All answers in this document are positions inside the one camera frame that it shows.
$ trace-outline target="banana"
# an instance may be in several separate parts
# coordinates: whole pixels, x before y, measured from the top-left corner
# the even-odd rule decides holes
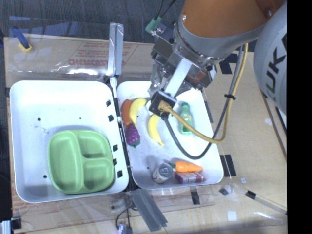
[[[131,106],[129,108],[129,118],[130,121],[137,126],[137,111],[139,110],[140,107],[144,106],[146,103],[146,99],[145,98],[137,98],[135,99],[132,103]]]
[[[160,135],[157,131],[158,120],[159,120],[158,115],[152,115],[150,117],[150,119],[148,120],[148,124],[147,124],[148,134],[153,140],[157,141],[161,146],[163,146],[164,143],[162,143]]]

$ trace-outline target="green divided plate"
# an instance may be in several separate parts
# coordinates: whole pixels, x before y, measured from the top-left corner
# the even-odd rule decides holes
[[[111,147],[96,131],[55,133],[48,144],[48,163],[54,187],[66,194],[101,191],[114,180]]]

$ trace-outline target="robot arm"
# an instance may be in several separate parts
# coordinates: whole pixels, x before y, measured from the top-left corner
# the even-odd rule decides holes
[[[274,20],[277,11],[281,11],[280,16]],[[280,27],[287,24],[286,17],[286,0],[185,0],[173,35],[169,40],[163,38],[157,31],[152,32],[156,35],[157,42],[152,51],[155,63],[151,76],[152,85],[149,89],[152,97],[150,111],[160,115],[157,109],[160,100],[165,100],[173,106],[176,102],[175,96],[179,93],[192,87],[195,89],[207,87],[216,73],[215,65],[239,46],[259,37],[263,38],[259,40],[260,42],[273,42]],[[270,36],[263,34],[272,31],[276,33]],[[259,45],[256,51],[266,53],[268,46],[263,43]],[[275,56],[273,54],[274,52],[272,61],[269,61],[263,59],[263,54],[260,54],[261,57],[258,58],[255,52],[257,61],[254,68],[262,91],[265,94],[270,93],[269,97],[277,102],[279,98],[286,98],[286,88],[281,88],[282,84],[286,86],[286,79],[277,77],[283,75],[282,73],[286,76],[286,67],[285,72],[279,68],[279,72],[275,72],[273,78],[263,74],[262,71],[265,70],[266,65],[278,64],[276,59],[280,54]],[[279,95],[277,99],[273,93],[276,88],[285,91],[285,96]],[[282,111],[286,113],[284,110],[286,106],[280,105],[281,103],[277,102]]]

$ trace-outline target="tin can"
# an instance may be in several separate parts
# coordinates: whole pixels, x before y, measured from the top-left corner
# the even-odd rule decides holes
[[[171,165],[167,163],[162,163],[155,171],[153,171],[152,178],[153,180],[161,184],[172,177],[174,170]]]

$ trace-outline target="orange carrot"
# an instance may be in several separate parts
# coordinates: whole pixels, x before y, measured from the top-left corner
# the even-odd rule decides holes
[[[132,101],[130,101],[129,99],[126,99],[121,106],[121,118],[122,118],[123,124],[127,127],[131,124],[131,121],[129,118],[129,109],[130,109],[131,103]]]
[[[186,173],[186,172],[200,172],[202,171],[202,167],[197,166],[192,163],[188,163],[186,161],[177,161],[175,164],[169,163],[172,168],[175,168],[177,172]]]

